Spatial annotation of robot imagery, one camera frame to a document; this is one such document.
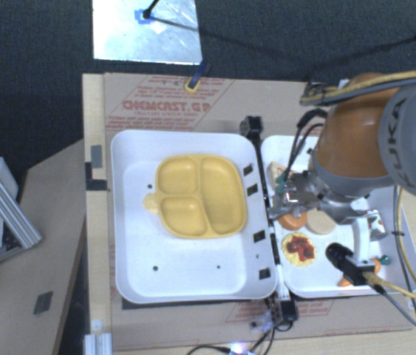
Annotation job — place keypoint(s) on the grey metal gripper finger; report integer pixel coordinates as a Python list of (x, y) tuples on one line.
[(278, 212), (299, 210)]

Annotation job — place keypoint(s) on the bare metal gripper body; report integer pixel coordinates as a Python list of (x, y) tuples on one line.
[(303, 191)]

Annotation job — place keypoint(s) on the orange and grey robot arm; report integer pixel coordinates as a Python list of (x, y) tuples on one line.
[(355, 142)]

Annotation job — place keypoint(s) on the orange round doughnut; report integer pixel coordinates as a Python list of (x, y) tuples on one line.
[(292, 223)]

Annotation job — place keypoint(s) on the beige round biscuit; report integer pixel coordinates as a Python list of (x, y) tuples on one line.
[(320, 223)]

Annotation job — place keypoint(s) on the beige bread slice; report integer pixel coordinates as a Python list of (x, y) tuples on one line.
[(276, 169)]

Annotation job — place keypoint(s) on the yellow pizza with red topping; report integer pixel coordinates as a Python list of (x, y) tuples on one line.
[(298, 250)]

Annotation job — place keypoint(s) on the white plastic tray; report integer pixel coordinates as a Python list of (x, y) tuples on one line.
[(193, 272), (314, 279)]

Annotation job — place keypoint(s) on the white printed carton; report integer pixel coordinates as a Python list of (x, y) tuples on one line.
[(377, 226)]

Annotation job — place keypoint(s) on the yellow divided plate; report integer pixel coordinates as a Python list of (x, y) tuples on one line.
[(200, 194)]

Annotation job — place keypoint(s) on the brown cardboard board red print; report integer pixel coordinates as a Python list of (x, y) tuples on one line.
[(215, 98)]

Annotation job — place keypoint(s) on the black cylinder on white bracket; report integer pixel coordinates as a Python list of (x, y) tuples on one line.
[(344, 259)]

